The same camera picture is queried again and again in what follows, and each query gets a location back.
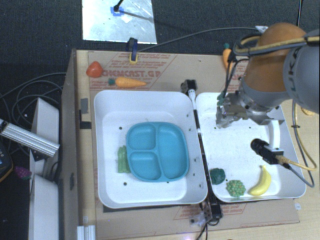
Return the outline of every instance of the blue plate compartment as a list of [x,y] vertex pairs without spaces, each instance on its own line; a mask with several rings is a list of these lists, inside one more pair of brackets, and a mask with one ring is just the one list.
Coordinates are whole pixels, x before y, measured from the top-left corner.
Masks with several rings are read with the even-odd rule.
[[135,124],[127,132],[126,149],[130,170],[142,181],[176,181],[189,170],[184,133],[172,123]]

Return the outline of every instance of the white tray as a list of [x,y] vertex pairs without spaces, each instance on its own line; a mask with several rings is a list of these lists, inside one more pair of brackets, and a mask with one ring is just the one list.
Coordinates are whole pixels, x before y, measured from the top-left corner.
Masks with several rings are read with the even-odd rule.
[[[266,163],[250,147],[251,141],[256,138],[270,143],[266,126],[257,125],[250,119],[235,121],[227,128],[219,129],[216,126],[218,95],[219,93],[201,93],[196,98],[209,170],[222,168],[225,171],[226,180],[241,180],[249,190],[259,181],[260,166],[266,165],[272,181],[265,194],[255,197],[246,191],[239,198],[229,195],[225,181],[219,185],[212,185],[216,197],[227,203],[301,197],[306,191],[306,185],[296,175],[278,164]],[[271,118],[285,120],[281,108],[273,109],[269,115]],[[287,158],[298,162],[286,122],[280,125],[280,148],[284,150]],[[294,166],[294,169],[302,175],[300,168]]]
[[[198,133],[190,99],[180,92],[104,90],[94,98],[98,194],[110,208],[185,205],[202,202],[208,193]],[[184,133],[189,170],[180,180],[146,182],[118,173],[118,149],[130,127],[167,122]]]

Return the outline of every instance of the carrot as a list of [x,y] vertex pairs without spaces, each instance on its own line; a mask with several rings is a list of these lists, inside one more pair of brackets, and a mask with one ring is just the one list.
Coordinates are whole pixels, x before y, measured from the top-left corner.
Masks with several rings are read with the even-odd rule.
[[101,77],[103,71],[104,69],[102,68],[100,63],[97,61],[94,61],[87,68],[86,74],[91,78],[99,78]]
[[224,47],[224,50],[222,52],[223,64],[225,66],[225,69],[228,70],[228,66],[229,66],[228,58],[229,58],[229,55],[232,52],[232,50],[229,48],[229,44],[228,43],[225,43],[223,45],[223,47]]
[[133,88],[145,86],[147,83],[136,79],[120,76],[115,79],[115,84],[120,88]]

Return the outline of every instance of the yellow banana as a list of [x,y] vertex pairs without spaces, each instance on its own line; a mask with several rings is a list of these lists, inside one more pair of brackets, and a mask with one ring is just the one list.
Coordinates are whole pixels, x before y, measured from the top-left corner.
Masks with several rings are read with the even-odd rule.
[[262,166],[262,172],[260,176],[260,181],[257,185],[255,185],[253,188],[251,188],[248,193],[252,196],[261,196],[265,192],[267,192],[268,188],[271,184],[271,175],[267,171],[266,166]]

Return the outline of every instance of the blue clamp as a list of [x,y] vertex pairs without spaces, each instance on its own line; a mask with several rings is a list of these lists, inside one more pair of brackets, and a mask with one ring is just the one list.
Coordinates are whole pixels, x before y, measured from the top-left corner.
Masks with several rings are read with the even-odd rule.
[[110,7],[110,11],[111,11],[112,15],[115,16],[115,17],[119,17],[119,16],[122,16],[122,15],[125,15],[124,9],[121,6],[119,7],[118,11],[115,11],[114,7],[111,6]]
[[130,37],[129,41],[126,43],[125,50],[131,52],[129,57],[130,64],[136,64],[138,62],[138,40]]

